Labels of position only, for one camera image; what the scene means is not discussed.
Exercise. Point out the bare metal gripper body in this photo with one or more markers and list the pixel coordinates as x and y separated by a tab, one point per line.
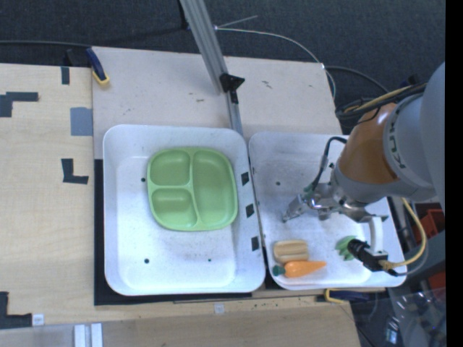
331	199

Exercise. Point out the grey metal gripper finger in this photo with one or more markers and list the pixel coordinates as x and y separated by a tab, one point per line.
327	213
294	208

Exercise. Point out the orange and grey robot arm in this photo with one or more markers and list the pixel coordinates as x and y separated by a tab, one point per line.
372	150

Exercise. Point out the green toy leafy vegetable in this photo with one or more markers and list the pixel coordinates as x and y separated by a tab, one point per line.
342	246

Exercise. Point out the tan toy bread bun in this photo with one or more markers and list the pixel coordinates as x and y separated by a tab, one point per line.
290	251

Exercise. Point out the white plastic tray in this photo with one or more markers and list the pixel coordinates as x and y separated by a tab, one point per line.
181	259
289	165

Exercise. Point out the orange toy carrot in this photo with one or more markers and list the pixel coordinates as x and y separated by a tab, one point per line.
304	268

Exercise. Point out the green divided plate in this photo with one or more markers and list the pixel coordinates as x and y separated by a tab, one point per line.
213	186

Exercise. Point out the black cylinder on white bracket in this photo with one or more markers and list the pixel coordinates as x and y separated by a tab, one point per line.
376	233

